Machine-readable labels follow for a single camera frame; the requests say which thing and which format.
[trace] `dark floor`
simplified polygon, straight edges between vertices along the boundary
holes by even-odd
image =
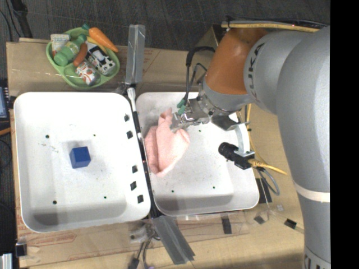
[[[236,20],[290,19],[330,24],[330,0],[22,0],[34,38],[49,39],[84,22],[117,45],[127,45],[128,26],[146,26],[146,47],[191,49],[212,24]],[[24,36],[10,0],[0,0],[0,80],[7,79],[6,42]],[[10,135],[0,136],[0,255],[13,251]]]

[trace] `green bowl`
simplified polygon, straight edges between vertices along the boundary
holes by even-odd
[[[80,28],[74,28],[72,30],[66,31],[65,34],[69,34],[70,35],[70,39],[74,40],[77,39],[77,37],[80,34],[85,34],[86,36],[89,35],[87,30]],[[110,75],[103,75],[101,73],[101,79],[99,80],[99,82],[97,82],[95,85],[89,86],[87,85],[76,73],[76,67],[73,65],[73,63],[70,63],[64,67],[59,66],[57,63],[55,63],[55,61],[53,60],[52,57],[52,47],[51,47],[51,42],[47,44],[46,46],[46,56],[48,58],[48,60],[50,61],[51,65],[56,69],[56,71],[61,75],[61,77],[74,89],[76,90],[82,90],[82,91],[86,91],[86,90],[91,90],[93,88],[99,87],[101,85],[103,85],[104,83],[108,82],[109,80],[111,80],[119,71],[119,60],[116,56],[116,54],[106,48],[107,51],[107,55],[110,57],[110,59],[112,59],[114,61],[114,63],[116,64],[116,67],[114,69],[114,71],[111,72]]]

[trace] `green bottle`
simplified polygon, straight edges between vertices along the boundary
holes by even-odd
[[[55,54],[54,61],[59,66],[66,66],[76,57],[82,43],[86,42],[86,35],[80,34],[76,40],[69,41],[62,47],[60,52]]]

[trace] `pink cloth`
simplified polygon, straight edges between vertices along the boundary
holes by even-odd
[[[163,177],[181,159],[190,144],[190,135],[184,129],[173,133],[172,108],[163,112],[158,126],[152,126],[145,137],[145,148],[152,173]]]

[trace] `blue cube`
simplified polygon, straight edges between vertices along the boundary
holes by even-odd
[[[70,152],[72,168],[84,168],[89,165],[91,158],[87,146],[75,147]]]

